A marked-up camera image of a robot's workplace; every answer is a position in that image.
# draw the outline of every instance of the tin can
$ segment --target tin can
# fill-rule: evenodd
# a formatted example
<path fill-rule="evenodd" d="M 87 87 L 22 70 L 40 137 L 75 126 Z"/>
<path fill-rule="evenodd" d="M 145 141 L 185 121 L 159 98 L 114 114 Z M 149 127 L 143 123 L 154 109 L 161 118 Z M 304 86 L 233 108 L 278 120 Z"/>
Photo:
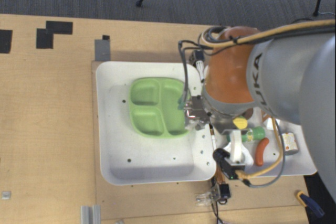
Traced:
<path fill-rule="evenodd" d="M 285 155 L 293 155 L 299 152 L 295 136 L 292 132 L 283 133 L 282 137 L 285 144 Z"/>

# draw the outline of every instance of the wooden table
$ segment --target wooden table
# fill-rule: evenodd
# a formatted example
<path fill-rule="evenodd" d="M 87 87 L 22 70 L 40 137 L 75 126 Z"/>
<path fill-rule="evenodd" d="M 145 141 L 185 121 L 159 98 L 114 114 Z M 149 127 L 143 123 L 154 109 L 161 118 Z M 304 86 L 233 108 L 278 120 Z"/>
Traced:
<path fill-rule="evenodd" d="M 46 28 L 47 20 L 73 22 L 73 33 L 54 35 L 53 49 L 36 49 L 36 29 Z M 95 39 L 110 36 L 115 61 L 179 62 L 177 41 L 194 40 L 205 27 L 0 15 L 0 29 L 13 31 L 11 52 L 0 54 L 0 191 L 12 192 L 10 200 L 0 200 L 0 223 L 80 223 L 80 207 L 94 204 L 102 206 L 103 224 L 120 218 L 125 224 L 215 223 L 210 208 L 194 204 L 204 183 L 107 184 L 103 190 L 115 198 L 120 214 L 106 219 L 94 159 Z M 220 208 L 226 221 L 308 223 L 295 199 L 296 191 L 307 193 L 302 176 L 259 190 L 236 181 L 230 187 L 232 198 Z M 185 202 L 174 206 L 174 198 Z M 161 210 L 149 209 L 153 204 Z"/>

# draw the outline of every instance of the green plate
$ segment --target green plate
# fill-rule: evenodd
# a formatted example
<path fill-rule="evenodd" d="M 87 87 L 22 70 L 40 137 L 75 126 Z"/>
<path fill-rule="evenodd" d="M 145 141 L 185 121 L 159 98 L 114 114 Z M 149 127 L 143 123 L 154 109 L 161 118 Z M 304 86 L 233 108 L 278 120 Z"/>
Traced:
<path fill-rule="evenodd" d="M 134 129 L 141 135 L 156 138 L 180 137 L 184 111 L 178 110 L 183 82 L 169 78 L 142 78 L 130 88 L 129 107 Z"/>

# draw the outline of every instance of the green cylinder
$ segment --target green cylinder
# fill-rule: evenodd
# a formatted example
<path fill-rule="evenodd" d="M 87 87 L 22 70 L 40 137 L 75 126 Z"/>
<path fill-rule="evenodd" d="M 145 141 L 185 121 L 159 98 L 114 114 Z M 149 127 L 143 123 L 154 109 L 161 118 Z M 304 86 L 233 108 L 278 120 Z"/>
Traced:
<path fill-rule="evenodd" d="M 230 135 L 227 135 L 226 137 L 228 142 L 230 142 Z M 241 130 L 242 142 L 261 140 L 263 138 L 265 138 L 265 130 L 261 126 Z"/>

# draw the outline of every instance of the yellow lid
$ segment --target yellow lid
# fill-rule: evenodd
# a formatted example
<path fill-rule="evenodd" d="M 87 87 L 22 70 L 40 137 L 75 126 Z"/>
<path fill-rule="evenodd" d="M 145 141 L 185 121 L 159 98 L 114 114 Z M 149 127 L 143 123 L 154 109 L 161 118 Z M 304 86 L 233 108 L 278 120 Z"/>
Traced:
<path fill-rule="evenodd" d="M 247 120 L 243 116 L 238 116 L 233 119 L 233 124 L 240 130 L 245 129 L 247 127 Z"/>

